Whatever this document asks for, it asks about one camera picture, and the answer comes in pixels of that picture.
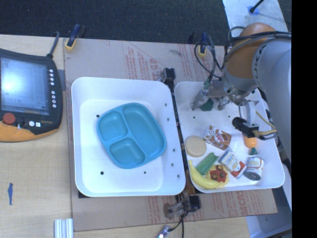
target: banana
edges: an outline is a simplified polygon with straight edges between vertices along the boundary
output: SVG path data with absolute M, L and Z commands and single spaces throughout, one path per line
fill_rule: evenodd
M 202 176 L 198 172 L 198 170 L 193 166 L 192 160 L 189 160 L 188 163 L 189 163 L 190 176 L 194 183 L 206 189 L 217 188 L 220 186 L 220 183 L 217 182 L 216 180 L 211 180 Z

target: cardboard sheet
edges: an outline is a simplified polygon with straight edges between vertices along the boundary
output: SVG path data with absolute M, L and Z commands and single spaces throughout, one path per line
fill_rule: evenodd
M 222 63 L 223 47 L 216 47 Z M 87 198 L 81 195 L 74 178 L 72 144 L 72 82 L 83 76 L 158 80 L 164 68 L 174 68 L 175 85 L 181 81 L 204 81 L 208 73 L 194 56 L 194 45 L 77 39 L 73 50 L 64 49 L 68 114 L 71 198 L 75 231 L 143 226 L 178 222 L 163 212 L 166 204 L 176 203 L 175 196 L 131 196 Z M 210 53 L 202 59 L 209 70 Z M 202 207 L 184 221 L 233 218 L 276 213 L 271 189 L 199 194 Z

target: soup can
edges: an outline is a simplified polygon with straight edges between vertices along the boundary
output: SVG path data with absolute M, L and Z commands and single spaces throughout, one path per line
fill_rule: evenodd
M 244 175 L 250 180 L 260 180 L 262 177 L 264 160 L 259 157 L 251 157 Z

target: red button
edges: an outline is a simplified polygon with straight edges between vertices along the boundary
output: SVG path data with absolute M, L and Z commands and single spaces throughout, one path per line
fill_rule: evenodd
M 15 122 L 15 115 L 12 113 L 5 113 L 2 122 L 7 125 L 12 125 Z

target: black carpet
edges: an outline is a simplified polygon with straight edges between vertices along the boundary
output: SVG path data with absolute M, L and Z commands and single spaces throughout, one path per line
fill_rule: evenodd
M 278 0 L 292 31 L 292 0 Z M 0 0 L 0 34 L 187 43 L 195 31 L 224 45 L 229 31 L 222 0 Z

